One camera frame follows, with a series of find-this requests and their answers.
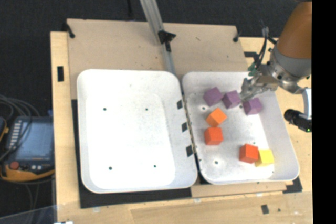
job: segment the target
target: cube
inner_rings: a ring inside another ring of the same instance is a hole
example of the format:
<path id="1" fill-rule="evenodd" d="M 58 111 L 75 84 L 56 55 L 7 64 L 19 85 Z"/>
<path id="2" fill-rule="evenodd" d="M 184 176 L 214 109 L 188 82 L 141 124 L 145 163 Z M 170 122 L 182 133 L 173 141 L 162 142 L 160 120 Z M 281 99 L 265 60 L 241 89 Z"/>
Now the cube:
<path id="1" fill-rule="evenodd" d="M 240 97 L 237 91 L 231 91 L 224 94 L 222 101 L 227 109 L 231 109 L 240 104 Z"/>
<path id="2" fill-rule="evenodd" d="M 259 150 L 259 160 L 256 161 L 255 165 L 268 166 L 274 163 L 274 156 L 272 150 Z"/>
<path id="3" fill-rule="evenodd" d="M 259 150 L 257 146 L 245 144 L 239 149 L 239 160 L 245 163 L 255 163 L 259 159 Z"/>
<path id="4" fill-rule="evenodd" d="M 219 91 L 217 87 L 214 87 L 210 90 L 207 90 L 204 95 L 203 99 L 207 103 L 208 106 L 212 106 L 217 104 L 223 98 L 223 94 Z"/>
<path id="5" fill-rule="evenodd" d="M 253 98 L 243 103 L 243 108 L 246 115 L 258 114 L 262 110 L 262 105 L 259 98 Z"/>
<path id="6" fill-rule="evenodd" d="M 219 145 L 224 140 L 222 128 L 209 127 L 204 132 L 204 140 L 206 145 Z"/>
<path id="7" fill-rule="evenodd" d="M 222 122 L 227 119 L 227 115 L 220 109 L 216 108 L 213 112 L 209 114 L 206 118 L 206 122 L 211 127 L 218 127 Z"/>

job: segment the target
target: wooden table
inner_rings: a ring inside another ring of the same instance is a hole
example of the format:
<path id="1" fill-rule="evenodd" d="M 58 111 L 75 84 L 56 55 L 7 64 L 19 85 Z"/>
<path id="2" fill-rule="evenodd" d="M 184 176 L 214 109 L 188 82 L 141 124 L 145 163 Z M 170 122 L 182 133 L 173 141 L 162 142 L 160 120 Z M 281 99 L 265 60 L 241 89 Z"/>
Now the wooden table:
<path id="1" fill-rule="evenodd" d="M 80 208 L 77 166 L 71 99 L 76 96 L 73 82 L 80 69 L 92 66 L 99 68 L 104 62 L 77 59 L 72 50 L 76 46 L 92 46 L 92 40 L 100 40 L 98 46 L 117 46 L 120 51 L 134 51 L 135 55 L 145 50 L 148 59 L 129 61 L 134 69 L 164 70 L 161 48 L 152 46 L 152 34 L 147 23 L 114 22 L 69 19 L 68 24 L 76 35 L 74 40 L 66 32 L 51 32 L 52 94 L 55 128 L 56 201 L 58 221 L 71 220 L 76 223 L 311 223 L 312 222 L 312 144 L 311 133 L 304 133 L 286 123 L 286 127 L 300 164 L 299 179 L 302 192 L 284 194 L 293 182 L 271 182 L 260 184 L 234 184 L 230 186 L 192 186 L 192 197 L 188 199 L 123 204 L 114 206 Z M 236 28 L 232 26 L 165 24 L 166 31 L 177 34 L 172 41 L 173 59 L 180 78 L 190 70 L 246 71 L 252 62 L 244 58 L 244 51 L 259 52 L 262 38 L 243 38 L 232 45 Z M 110 35 L 110 29 L 117 29 Z M 129 45 L 125 39 L 133 41 Z M 221 48 L 223 53 L 208 51 Z M 144 63 L 151 61 L 152 66 Z M 59 70 L 64 73 L 59 79 Z M 311 87 L 311 78 L 301 81 L 302 87 Z M 297 109 L 303 111 L 303 99 L 283 89 L 276 91 L 281 111 Z M 265 214 L 262 206 L 269 210 Z"/>

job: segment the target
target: red button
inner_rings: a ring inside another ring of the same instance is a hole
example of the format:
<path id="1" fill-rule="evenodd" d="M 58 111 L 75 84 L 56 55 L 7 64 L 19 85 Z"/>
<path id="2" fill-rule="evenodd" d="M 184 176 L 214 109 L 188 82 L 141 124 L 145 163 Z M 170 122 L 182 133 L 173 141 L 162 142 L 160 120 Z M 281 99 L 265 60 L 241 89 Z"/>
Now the red button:
<path id="1" fill-rule="evenodd" d="M 20 167 L 20 164 L 18 162 L 11 162 L 9 165 L 10 169 L 12 170 L 18 170 Z"/>

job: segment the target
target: purple block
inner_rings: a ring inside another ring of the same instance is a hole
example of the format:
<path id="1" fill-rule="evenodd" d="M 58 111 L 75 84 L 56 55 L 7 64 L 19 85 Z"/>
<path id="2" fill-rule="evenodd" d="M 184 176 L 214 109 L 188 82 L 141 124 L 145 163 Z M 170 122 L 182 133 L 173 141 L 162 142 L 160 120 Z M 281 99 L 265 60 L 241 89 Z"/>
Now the purple block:
<path id="1" fill-rule="evenodd" d="M 258 114 L 262 110 L 262 105 L 259 98 L 253 98 L 243 103 L 243 108 L 246 115 Z"/>
<path id="2" fill-rule="evenodd" d="M 231 91 L 224 94 L 223 103 L 227 109 L 234 108 L 240 104 L 240 97 L 237 91 Z"/>
<path id="3" fill-rule="evenodd" d="M 223 94 L 219 91 L 217 87 L 207 90 L 203 95 L 203 99 L 208 106 L 217 104 L 223 97 Z"/>

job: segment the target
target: empty white tray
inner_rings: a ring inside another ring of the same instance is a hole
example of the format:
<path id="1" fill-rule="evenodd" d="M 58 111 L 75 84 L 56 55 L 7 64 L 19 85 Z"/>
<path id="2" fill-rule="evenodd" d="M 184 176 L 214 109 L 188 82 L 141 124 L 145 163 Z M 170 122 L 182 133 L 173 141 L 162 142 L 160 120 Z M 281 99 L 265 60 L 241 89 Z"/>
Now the empty white tray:
<path id="1" fill-rule="evenodd" d="M 85 70 L 77 79 L 81 176 L 94 193 L 186 188 L 197 179 L 176 76 Z"/>
<path id="2" fill-rule="evenodd" d="M 186 107 L 191 122 L 199 168 L 203 177 L 212 184 L 286 181 L 299 174 L 299 164 L 288 135 L 284 117 L 274 92 L 265 92 L 259 97 L 263 110 L 247 116 L 240 106 L 226 109 L 223 102 L 208 107 L 203 94 L 218 87 L 222 93 L 241 91 L 247 72 L 191 72 L 183 78 Z M 208 146 L 204 131 L 209 127 L 205 119 L 219 107 L 227 119 L 219 126 L 224 141 L 217 146 Z M 271 149 L 275 163 L 256 167 L 239 160 L 239 148 L 245 143 L 261 149 Z"/>

